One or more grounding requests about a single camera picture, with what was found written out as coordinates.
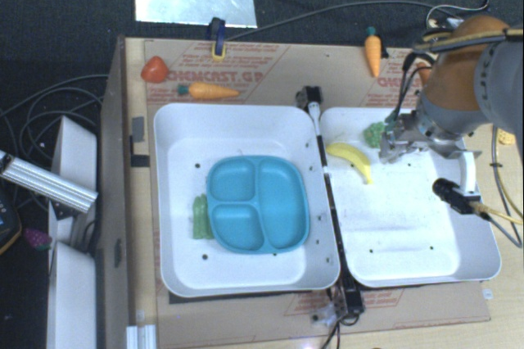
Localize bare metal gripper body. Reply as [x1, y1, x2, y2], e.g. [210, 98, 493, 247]
[385, 111, 468, 158]

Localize green broccoli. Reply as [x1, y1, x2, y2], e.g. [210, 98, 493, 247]
[363, 120, 388, 149]

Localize yellow banana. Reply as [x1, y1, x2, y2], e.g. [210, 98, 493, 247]
[325, 142, 375, 186]

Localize thin black and white rod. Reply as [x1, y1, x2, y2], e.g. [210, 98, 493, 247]
[309, 101, 358, 312]

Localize white plastic tray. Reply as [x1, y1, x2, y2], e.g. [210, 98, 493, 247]
[153, 102, 342, 298]
[318, 107, 503, 289]

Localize orange carrot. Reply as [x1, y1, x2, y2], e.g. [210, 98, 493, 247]
[364, 26, 383, 79]
[176, 81, 241, 102]

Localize yellow toy biscuit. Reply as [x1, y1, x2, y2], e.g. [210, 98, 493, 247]
[496, 129, 517, 148]

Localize blue divided plate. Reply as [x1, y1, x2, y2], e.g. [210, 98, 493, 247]
[206, 155, 310, 256]

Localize brown cardboard board red print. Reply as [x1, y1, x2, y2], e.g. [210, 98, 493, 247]
[142, 39, 491, 330]

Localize green toy asparagus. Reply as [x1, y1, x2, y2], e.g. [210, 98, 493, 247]
[192, 193, 215, 241]

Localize purple grapes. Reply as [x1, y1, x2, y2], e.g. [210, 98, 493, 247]
[22, 227, 53, 252]

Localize black cylinder on white bracket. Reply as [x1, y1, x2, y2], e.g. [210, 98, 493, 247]
[431, 150, 482, 215]

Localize black block with thin wires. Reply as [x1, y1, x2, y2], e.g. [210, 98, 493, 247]
[338, 284, 366, 318]
[296, 85, 325, 111]

